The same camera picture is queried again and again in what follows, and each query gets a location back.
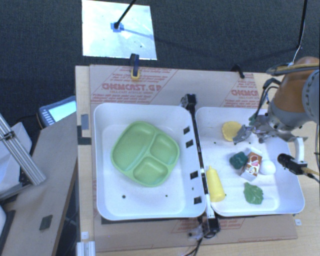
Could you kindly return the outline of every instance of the handheld device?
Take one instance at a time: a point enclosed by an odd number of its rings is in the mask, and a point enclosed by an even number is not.
[[[40,107],[37,116],[42,127],[48,127],[76,112],[76,110],[76,96],[70,96],[61,101]]]

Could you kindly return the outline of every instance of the dark green object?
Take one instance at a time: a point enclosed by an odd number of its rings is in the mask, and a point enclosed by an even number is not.
[[[247,161],[248,161],[248,157],[242,151],[239,153],[236,153],[234,156],[232,156],[229,159],[230,164],[232,164],[232,166],[235,169],[240,169],[247,163]]]
[[[244,196],[245,200],[249,204],[254,204],[254,205],[261,205],[262,200],[264,199],[263,197],[263,191],[260,187],[256,185],[251,185],[248,182],[244,184]]]

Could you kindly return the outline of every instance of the blue square bracket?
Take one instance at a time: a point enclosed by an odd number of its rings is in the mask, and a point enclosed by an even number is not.
[[[125,26],[122,23],[119,24],[118,29],[115,28],[115,24],[116,24],[116,22],[113,22],[113,23],[110,24],[111,25],[111,29],[112,29],[113,32],[119,33],[121,31],[125,30]]]

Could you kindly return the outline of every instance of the yellow round object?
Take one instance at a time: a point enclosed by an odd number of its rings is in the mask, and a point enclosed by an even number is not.
[[[233,137],[235,137],[238,133],[238,131],[241,128],[241,124],[236,122],[236,121],[229,121],[229,122],[225,122],[222,126],[222,134],[223,137],[229,141],[232,142],[233,141]]]

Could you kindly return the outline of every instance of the yellow mustard bottle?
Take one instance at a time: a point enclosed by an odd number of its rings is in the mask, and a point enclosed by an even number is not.
[[[206,182],[208,185],[211,202],[220,202],[225,199],[226,194],[224,188],[222,187],[217,170],[213,169],[210,165],[209,169],[206,171]]]

